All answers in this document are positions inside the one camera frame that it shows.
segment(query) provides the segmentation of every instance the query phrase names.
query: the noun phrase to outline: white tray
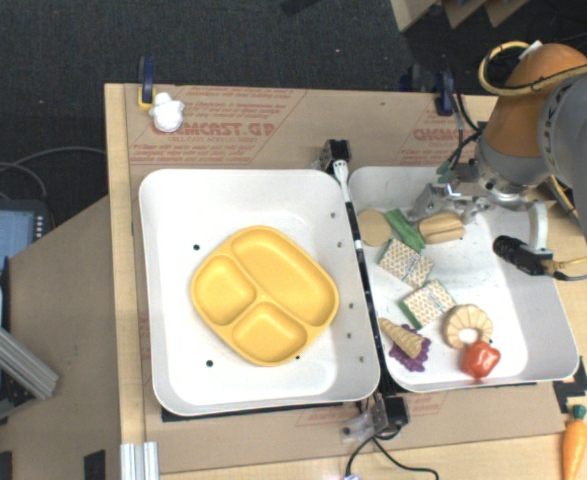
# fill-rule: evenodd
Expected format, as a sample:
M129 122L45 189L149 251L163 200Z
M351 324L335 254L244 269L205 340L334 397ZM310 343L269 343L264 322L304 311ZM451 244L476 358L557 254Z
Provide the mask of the white tray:
M435 182L432 168L365 167L352 174L349 188L356 212L400 208L406 214L425 185ZM389 357L392 343L382 335L387 369L403 388L427 392L556 380L577 369L578 352L554 281L529 276L498 258L492 244L502 234L526 242L527 213L502 208L480 213L466 226L462 240L427 245L422 252L434 262L427 280L438 279L457 303L475 304L491 318L500 362L488 377L472 380L460 369L460 351L444 343L442 322L436 320L420 331L432 341L421 373ZM377 264L380 247L364 248L378 316L410 324L398 301L413 289Z
M196 416L362 400L380 366L337 182L312 170L163 169L139 191L152 377L169 411ZM189 296L200 263L235 232L279 229L335 281L340 307L299 360L256 366L229 348Z

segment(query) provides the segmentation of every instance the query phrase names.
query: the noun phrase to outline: toy food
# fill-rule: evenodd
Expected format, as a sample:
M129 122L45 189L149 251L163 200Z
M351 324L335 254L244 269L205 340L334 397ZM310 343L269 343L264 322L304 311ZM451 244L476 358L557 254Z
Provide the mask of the toy food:
M562 470L564 480L575 480L586 451L587 425L584 422L586 407L573 406L573 419L566 424L562 443Z
M500 362L501 354L496 348L491 347L482 340L471 343L464 352L462 358L462 371L471 377L481 379L486 377L495 365Z
M413 249L395 238L389 240L380 258L379 265L400 281L415 289L424 284L431 268L433 268L431 260L420 256Z
M441 212L420 221L418 230L427 244L439 244L459 240L465 228L460 216L455 212Z
M402 324L401 327L406 331L417 335L417 331L409 327L407 324ZM398 347L397 343L393 343L393 347L389 351L389 356L399 361L410 372L423 372L425 370L424 363L426 363L426 360L429 358L430 345L431 340L423 338L420 353L415 358L411 358L406 352L404 352L404 350Z
M474 304L455 306L448 312L444 323L444 339L451 347L464 347L464 342L460 339L462 329L476 329L478 340L488 343L493 335L493 322Z
M420 235L420 232L407 220L401 210L389 210L384 214L384 217L402 239L402 242L415 252L422 252L422 249L426 246L424 239Z
M421 329L455 306L455 300L437 279L400 302L400 308L416 329Z
M362 240L366 245L377 247L391 239L393 230L382 212L367 208L357 214L357 221Z
M380 329L386 334L393 343L400 347L411 359L415 359L422 350L422 342L425 338L417 333L394 324L386 318L379 318Z

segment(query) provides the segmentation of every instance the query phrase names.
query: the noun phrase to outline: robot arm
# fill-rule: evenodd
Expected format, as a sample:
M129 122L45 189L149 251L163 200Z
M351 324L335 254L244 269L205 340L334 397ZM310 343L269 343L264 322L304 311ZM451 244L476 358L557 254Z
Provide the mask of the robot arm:
M569 46L536 45L503 89L486 82L484 67L480 81L500 97L476 150L480 182L500 204L555 176L573 189L587 242L587 58Z

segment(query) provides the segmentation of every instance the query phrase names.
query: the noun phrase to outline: yellow plate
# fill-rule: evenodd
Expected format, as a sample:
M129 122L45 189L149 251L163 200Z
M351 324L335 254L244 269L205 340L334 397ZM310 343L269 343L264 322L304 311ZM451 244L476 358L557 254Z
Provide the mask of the yellow plate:
M331 277L280 231L253 226L228 238L195 271L191 299L231 348L262 366L299 355L337 313Z

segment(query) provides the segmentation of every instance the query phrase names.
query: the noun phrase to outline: divided plate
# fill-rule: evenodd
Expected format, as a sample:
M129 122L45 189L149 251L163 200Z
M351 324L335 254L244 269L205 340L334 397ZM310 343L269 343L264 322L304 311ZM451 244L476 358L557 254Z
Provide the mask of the divided plate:
M331 323L337 287L277 229L243 229L204 260L191 282L195 309L217 335L262 366L290 361Z
M153 387L167 410L197 416L362 400L375 391L380 365L342 191L331 176L161 169L143 180L139 204ZM289 237L339 294L335 317L299 359L268 368L238 355L190 296L204 260L252 226Z

